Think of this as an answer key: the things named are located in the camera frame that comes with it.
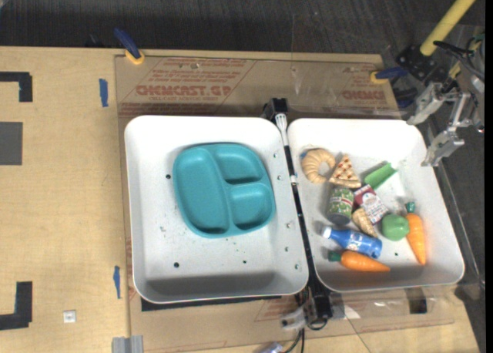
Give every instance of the orange carrot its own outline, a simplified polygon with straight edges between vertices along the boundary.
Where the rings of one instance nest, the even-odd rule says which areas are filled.
[[[424,230],[423,220],[414,213],[414,202],[406,203],[407,215],[409,222],[409,234],[407,242],[411,245],[416,258],[420,264],[426,264],[426,250],[424,247]]]
[[[342,254],[331,251],[329,261],[340,261],[346,268],[354,271],[388,272],[391,270],[387,265],[352,250],[345,250]]]

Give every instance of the blue bottle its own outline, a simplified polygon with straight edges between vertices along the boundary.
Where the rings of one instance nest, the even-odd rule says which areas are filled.
[[[352,230],[333,230],[325,227],[322,236],[335,240],[344,249],[366,254],[372,258],[379,258],[382,251],[382,241]]]

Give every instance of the blue clamp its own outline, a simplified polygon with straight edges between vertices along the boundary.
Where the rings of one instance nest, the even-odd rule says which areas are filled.
[[[117,28],[115,28],[113,34],[125,47],[125,55],[130,59],[130,61],[137,65],[144,62],[144,54],[139,50],[136,43],[133,41],[129,34],[127,34],[122,29]]]
[[[372,83],[381,85],[387,83],[389,79],[398,79],[402,76],[406,76],[409,72],[400,66],[395,66],[393,68],[387,68],[382,71],[373,71],[370,74],[370,81]]]

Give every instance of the black tape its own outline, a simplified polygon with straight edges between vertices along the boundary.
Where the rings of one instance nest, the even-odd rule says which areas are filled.
[[[0,82],[18,82],[18,101],[32,102],[32,76],[29,72],[0,72]]]
[[[13,314],[0,315],[0,331],[29,327],[32,321],[32,282],[17,282]]]
[[[0,122],[0,165],[22,165],[20,122]]]

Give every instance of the table surface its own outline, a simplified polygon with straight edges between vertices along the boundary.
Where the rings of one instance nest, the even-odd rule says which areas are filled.
[[[145,51],[149,55],[288,58],[284,53]],[[0,314],[14,311],[15,283],[32,281],[32,323],[0,331],[4,351],[111,351],[132,334],[126,284],[119,127],[118,49],[0,47],[0,72],[30,72],[34,100],[0,82],[0,121],[22,122],[22,165],[0,166]],[[298,55],[339,61],[340,55]],[[344,61],[373,61],[344,55]],[[99,79],[109,86],[102,108]],[[113,270],[121,271],[117,298]],[[75,310],[75,323],[63,311]],[[307,341],[305,351],[478,351],[464,305],[450,297],[451,324]],[[208,352],[251,352],[258,346]],[[174,351],[169,349],[155,350]]]

